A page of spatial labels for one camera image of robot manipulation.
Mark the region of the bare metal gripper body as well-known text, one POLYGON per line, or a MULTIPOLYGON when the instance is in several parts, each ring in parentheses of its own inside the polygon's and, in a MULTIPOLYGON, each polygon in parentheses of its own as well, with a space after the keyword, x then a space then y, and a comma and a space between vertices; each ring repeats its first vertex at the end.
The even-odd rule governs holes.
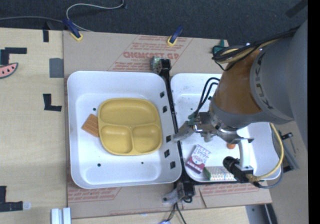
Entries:
POLYGON ((237 128, 232 128, 220 123, 216 116, 209 112, 198 113, 193 130, 195 133, 199 133, 202 138, 204 132, 212 132, 214 133, 214 137, 217 136, 226 143, 239 143, 245 139, 238 135, 237 128))

